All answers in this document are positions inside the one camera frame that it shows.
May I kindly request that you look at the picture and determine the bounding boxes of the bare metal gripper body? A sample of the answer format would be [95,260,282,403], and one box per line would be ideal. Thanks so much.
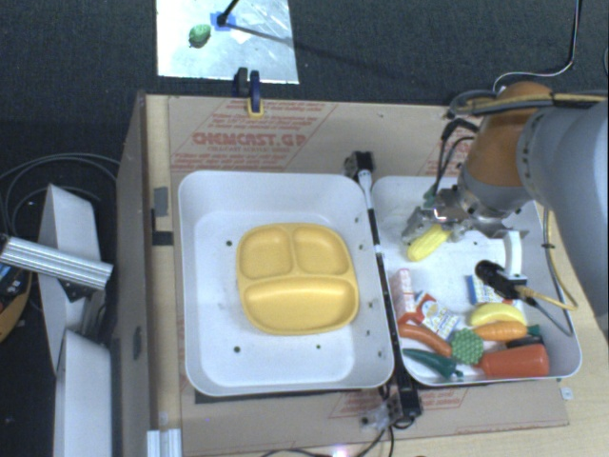
[424,188,513,232]

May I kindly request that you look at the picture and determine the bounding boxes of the yellow toy corn cob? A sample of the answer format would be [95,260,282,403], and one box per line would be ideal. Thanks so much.
[406,224,452,263]

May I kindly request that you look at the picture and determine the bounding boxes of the white plastic tray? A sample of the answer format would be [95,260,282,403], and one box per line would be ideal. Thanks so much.
[177,169,396,397]
[370,174,583,387]

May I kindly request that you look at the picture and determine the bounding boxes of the thin black and white rod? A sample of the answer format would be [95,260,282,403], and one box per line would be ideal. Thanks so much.
[359,169,414,397]

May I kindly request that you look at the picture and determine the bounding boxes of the pink and white carton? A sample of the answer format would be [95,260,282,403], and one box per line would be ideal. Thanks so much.
[390,268,418,316]

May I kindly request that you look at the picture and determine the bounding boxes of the blue and white packet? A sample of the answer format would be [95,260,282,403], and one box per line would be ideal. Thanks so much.
[465,273,506,307]

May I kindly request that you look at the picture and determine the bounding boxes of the white and red carton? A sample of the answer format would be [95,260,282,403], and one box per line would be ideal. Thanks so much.
[397,292,461,341]

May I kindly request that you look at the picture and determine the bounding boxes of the yellow banana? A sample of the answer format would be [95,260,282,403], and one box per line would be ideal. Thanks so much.
[469,302,528,328]

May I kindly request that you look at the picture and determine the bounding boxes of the orange carrot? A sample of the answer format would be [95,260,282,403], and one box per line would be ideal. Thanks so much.
[473,320,541,343]

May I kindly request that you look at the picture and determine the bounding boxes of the orange sausage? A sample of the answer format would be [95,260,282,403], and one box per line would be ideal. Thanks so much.
[398,322,453,358]

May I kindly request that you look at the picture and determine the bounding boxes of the green round textured toy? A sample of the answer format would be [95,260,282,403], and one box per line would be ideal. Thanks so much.
[450,328,485,366]

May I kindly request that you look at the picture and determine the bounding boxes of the green chili pepper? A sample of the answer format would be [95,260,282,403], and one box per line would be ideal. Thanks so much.
[402,348,465,381]

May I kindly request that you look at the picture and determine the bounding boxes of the yellow divided plate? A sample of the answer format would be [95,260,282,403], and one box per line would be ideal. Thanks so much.
[236,223,361,336]

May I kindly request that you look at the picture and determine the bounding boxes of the brown cardboard board, red print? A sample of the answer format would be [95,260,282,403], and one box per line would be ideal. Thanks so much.
[166,93,571,447]

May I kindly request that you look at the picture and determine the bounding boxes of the green toy vegetable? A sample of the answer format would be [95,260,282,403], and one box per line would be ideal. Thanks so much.
[188,24,212,49]

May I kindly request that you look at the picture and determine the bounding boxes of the black block with thin wires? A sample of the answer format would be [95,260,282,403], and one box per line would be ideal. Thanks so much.
[397,387,423,421]
[344,150,377,179]

